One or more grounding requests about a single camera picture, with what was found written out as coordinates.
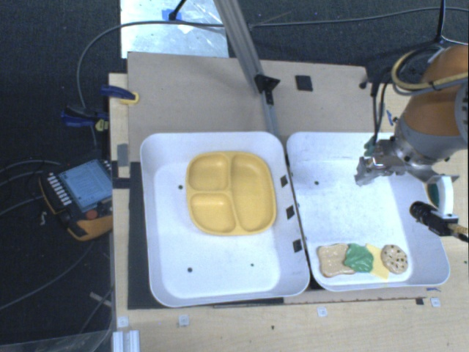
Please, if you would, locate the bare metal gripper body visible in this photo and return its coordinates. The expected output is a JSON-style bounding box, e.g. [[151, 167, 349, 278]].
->
[[369, 138, 437, 177]]

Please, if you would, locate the white plastic tray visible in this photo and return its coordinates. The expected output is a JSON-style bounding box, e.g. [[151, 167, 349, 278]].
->
[[285, 131, 451, 293], [139, 131, 312, 309]]

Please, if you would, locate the brown chocolate chip biscuit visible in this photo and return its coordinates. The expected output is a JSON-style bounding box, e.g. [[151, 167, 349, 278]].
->
[[380, 243, 409, 275]]

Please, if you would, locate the green lettuce leaf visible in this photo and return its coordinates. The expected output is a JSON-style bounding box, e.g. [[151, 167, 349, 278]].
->
[[343, 243, 375, 274]]

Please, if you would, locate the brown toast slice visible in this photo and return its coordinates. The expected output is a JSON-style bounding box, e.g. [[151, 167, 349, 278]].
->
[[316, 243, 357, 279]]

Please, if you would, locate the yellow cheese slice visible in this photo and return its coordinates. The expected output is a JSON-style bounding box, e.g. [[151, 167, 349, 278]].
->
[[365, 243, 391, 282]]

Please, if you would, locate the yellow divided plate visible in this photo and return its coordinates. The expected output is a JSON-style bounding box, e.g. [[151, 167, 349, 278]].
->
[[185, 150, 278, 237]]

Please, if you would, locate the brown cardboard board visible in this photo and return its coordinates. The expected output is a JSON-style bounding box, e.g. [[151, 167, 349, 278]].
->
[[126, 51, 434, 310]]

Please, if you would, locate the black cylinder on white bracket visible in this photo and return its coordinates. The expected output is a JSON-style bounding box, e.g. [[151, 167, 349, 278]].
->
[[409, 175, 461, 236]]

